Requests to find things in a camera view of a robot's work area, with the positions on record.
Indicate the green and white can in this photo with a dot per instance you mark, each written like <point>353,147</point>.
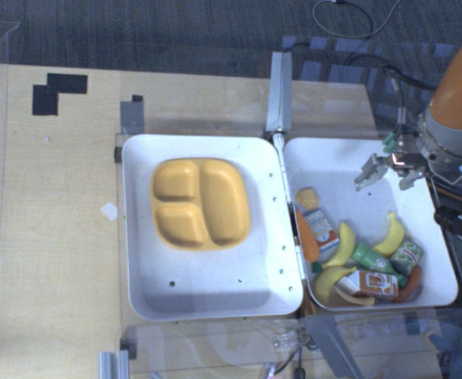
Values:
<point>407,257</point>

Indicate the yellow banana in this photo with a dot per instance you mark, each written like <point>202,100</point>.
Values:
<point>346,243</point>
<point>327,282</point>
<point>393,237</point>

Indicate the orange carrot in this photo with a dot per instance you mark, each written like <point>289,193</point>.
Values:
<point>309,239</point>

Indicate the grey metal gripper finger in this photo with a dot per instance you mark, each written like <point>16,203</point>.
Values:
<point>411,178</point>
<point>372,169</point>

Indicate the black cylinder on white bracket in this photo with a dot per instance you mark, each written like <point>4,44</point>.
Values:
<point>461,221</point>

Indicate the green bottle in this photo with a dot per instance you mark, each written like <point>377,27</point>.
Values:
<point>369,257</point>

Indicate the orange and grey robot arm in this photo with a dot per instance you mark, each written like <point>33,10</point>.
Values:
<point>457,89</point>

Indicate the white plastic tray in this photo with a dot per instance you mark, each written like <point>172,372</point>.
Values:
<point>333,164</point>
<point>215,282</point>

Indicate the tan biscuit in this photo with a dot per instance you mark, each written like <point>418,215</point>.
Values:
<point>307,198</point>

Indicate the orange divided plate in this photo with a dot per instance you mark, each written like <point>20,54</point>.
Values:
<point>222,200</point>

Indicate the white and blue carton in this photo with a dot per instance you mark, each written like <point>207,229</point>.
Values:
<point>321,229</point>

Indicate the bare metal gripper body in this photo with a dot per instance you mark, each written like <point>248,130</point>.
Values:
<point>409,155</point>

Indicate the orange sausage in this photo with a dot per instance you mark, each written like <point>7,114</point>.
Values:
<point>410,284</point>

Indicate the orange and white carton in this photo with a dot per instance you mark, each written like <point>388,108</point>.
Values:
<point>376,284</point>

